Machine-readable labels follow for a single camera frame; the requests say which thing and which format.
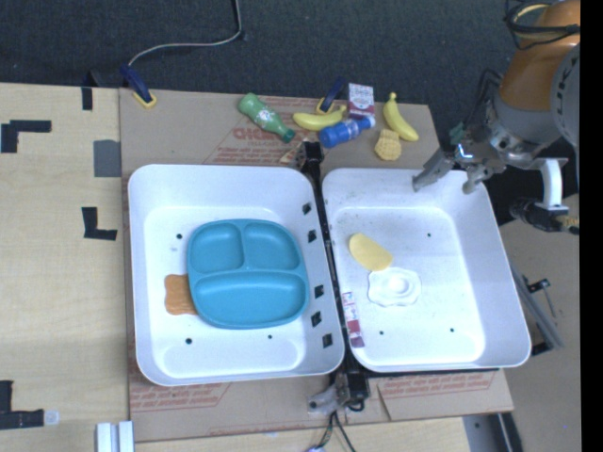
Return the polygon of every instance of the yellow toy banana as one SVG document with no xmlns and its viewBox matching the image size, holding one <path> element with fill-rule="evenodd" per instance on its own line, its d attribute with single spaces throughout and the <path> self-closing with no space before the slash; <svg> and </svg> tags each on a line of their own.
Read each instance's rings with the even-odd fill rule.
<svg viewBox="0 0 603 452">
<path fill-rule="evenodd" d="M 416 130 L 399 113 L 396 92 L 390 93 L 389 101 L 383 105 L 383 117 L 389 128 L 398 133 L 404 140 L 411 142 L 418 140 Z"/>
<path fill-rule="evenodd" d="M 337 110 L 328 114 L 310 114 L 307 112 L 296 112 L 291 116 L 293 121 L 302 129 L 308 131 L 320 131 L 330 125 L 335 125 L 343 119 L 346 107 L 341 105 Z"/>
</svg>

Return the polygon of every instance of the small milk carton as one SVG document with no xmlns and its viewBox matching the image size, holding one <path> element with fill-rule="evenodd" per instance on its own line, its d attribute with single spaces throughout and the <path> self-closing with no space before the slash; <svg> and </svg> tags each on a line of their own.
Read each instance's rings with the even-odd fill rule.
<svg viewBox="0 0 603 452">
<path fill-rule="evenodd" d="M 348 84 L 348 86 L 348 115 L 353 119 L 374 116 L 373 87 L 360 84 Z"/>
</svg>

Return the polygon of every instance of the cardboard box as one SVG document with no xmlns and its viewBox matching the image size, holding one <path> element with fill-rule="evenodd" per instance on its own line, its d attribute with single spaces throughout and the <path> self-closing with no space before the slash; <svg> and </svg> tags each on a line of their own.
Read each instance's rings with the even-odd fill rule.
<svg viewBox="0 0 603 452">
<path fill-rule="evenodd" d="M 323 392 L 328 377 L 161 387 L 138 370 L 134 350 L 127 182 L 147 164 L 291 164 L 303 140 L 316 133 L 299 129 L 295 111 L 312 112 L 318 100 L 265 97 L 296 137 L 284 144 L 264 133 L 236 110 L 240 95 L 154 90 L 157 104 L 143 108 L 128 89 L 120 89 L 125 282 L 128 301 L 130 418 L 138 442 L 204 437 L 296 428 L 321 428 L 327 417 L 308 411 L 308 397 Z M 375 132 L 363 133 L 353 145 L 337 146 L 325 155 L 323 173 L 338 167 L 420 169 L 437 149 L 429 109 L 405 106 L 404 115 L 420 135 L 405 146 L 402 158 L 385 162 L 373 152 L 384 126 L 375 105 Z M 371 396 L 361 412 L 346 412 L 347 424 L 507 412 L 513 408 L 500 370 L 408 375 L 370 380 Z"/>
</svg>

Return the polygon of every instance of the white plastic piece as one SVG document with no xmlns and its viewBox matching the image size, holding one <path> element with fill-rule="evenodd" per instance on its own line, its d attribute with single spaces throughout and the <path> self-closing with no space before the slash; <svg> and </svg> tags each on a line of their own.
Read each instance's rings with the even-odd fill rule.
<svg viewBox="0 0 603 452">
<path fill-rule="evenodd" d="M 563 178 L 558 159 L 543 159 L 539 168 L 545 185 L 542 206 L 545 209 L 560 208 L 562 205 Z"/>
<path fill-rule="evenodd" d="M 130 421 L 97 424 L 94 439 L 96 452 L 134 452 L 134 429 Z"/>
<path fill-rule="evenodd" d="M 151 165 L 134 172 L 128 198 L 136 356 L 150 381 L 175 386 L 325 375 L 339 366 L 344 341 L 314 190 L 303 174 L 258 166 Z M 297 240 L 310 301 L 296 320 L 227 330 L 166 310 L 164 281 L 187 274 L 192 232 L 236 218 L 276 222 Z"/>
<path fill-rule="evenodd" d="M 488 193 L 464 194 L 463 171 L 420 192 L 415 169 L 335 169 L 323 180 L 333 226 L 339 288 L 353 290 L 364 347 L 356 359 L 378 373 L 518 366 L 530 335 Z M 412 306 L 376 306 L 369 271 L 348 251 L 356 233 L 371 236 L 412 269 L 421 294 Z"/>
<path fill-rule="evenodd" d="M 44 424 L 46 426 L 55 426 L 60 422 L 60 413 L 58 411 L 44 411 Z"/>
<path fill-rule="evenodd" d="M 368 299 L 380 306 L 408 306 L 421 293 L 421 279 L 410 269 L 389 267 L 368 275 Z"/>
</svg>

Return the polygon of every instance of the blue plastic plate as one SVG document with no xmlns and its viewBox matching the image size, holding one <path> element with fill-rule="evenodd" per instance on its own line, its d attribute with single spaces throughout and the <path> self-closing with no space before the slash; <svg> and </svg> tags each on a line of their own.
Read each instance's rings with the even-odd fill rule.
<svg viewBox="0 0 603 452">
<path fill-rule="evenodd" d="M 300 248 L 271 221 L 229 219 L 197 228 L 188 241 L 187 271 L 197 313 L 216 327 L 284 325 L 308 304 Z"/>
</svg>

